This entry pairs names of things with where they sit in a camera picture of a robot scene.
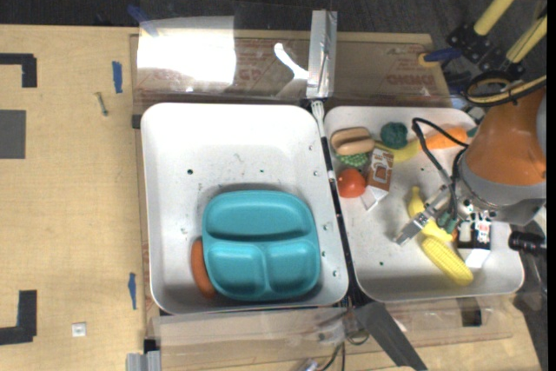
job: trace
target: gray square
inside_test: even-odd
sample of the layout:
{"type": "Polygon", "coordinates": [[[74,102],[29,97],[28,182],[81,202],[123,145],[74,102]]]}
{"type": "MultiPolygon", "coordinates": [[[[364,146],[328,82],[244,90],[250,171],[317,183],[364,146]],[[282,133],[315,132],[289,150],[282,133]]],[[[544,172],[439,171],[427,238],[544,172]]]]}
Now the gray square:
{"type": "Polygon", "coordinates": [[[0,159],[25,159],[25,110],[0,110],[0,159]]]}

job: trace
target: teal plate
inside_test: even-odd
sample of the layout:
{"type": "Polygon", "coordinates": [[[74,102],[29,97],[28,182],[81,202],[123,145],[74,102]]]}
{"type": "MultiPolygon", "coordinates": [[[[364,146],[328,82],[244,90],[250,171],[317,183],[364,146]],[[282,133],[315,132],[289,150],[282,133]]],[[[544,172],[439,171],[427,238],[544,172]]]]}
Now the teal plate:
{"type": "Polygon", "coordinates": [[[202,216],[202,245],[213,286],[235,300],[299,297],[315,286],[321,272],[313,214],[285,192],[216,196],[202,216]]]}

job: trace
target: screw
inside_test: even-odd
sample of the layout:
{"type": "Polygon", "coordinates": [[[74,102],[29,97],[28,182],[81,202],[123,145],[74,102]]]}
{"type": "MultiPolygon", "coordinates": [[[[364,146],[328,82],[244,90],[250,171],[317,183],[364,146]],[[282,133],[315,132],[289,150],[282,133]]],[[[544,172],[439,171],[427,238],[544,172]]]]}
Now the screw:
{"type": "Polygon", "coordinates": [[[95,93],[96,99],[98,100],[98,103],[101,106],[101,111],[103,112],[103,115],[108,116],[108,111],[106,110],[106,107],[104,106],[104,101],[103,101],[103,96],[97,91],[95,93]]]}

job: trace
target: wooden table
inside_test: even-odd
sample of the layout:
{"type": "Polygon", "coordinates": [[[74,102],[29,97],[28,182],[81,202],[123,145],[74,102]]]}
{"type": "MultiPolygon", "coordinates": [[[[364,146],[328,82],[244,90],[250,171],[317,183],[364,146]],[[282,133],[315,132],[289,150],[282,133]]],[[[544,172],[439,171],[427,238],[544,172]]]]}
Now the wooden table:
{"type": "MultiPolygon", "coordinates": [[[[129,43],[137,32],[0,25],[0,53],[32,53],[38,63],[38,85],[27,89],[21,67],[0,65],[0,109],[26,110],[25,158],[0,159],[0,327],[17,324],[19,291],[36,290],[38,301],[36,337],[0,346],[0,370],[121,370],[127,353],[142,352],[146,316],[129,43]],[[112,62],[122,65],[122,93],[115,90],[112,62]],[[130,274],[136,275],[136,309],[130,274]],[[87,324],[85,336],[72,336],[78,322],[87,324]]],[[[418,353],[430,369],[539,369],[523,315],[509,310],[511,338],[418,353]]],[[[347,358],[351,370],[392,366],[384,353],[347,358]]]]}

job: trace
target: toy tomato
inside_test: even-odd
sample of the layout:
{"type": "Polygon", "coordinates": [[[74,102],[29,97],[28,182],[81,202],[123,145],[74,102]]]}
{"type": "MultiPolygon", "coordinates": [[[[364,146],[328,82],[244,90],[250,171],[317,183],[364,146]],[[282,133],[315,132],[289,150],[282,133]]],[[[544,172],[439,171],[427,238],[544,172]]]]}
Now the toy tomato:
{"type": "Polygon", "coordinates": [[[344,198],[363,195],[367,183],[358,169],[345,169],[338,175],[338,193],[344,198]]]}

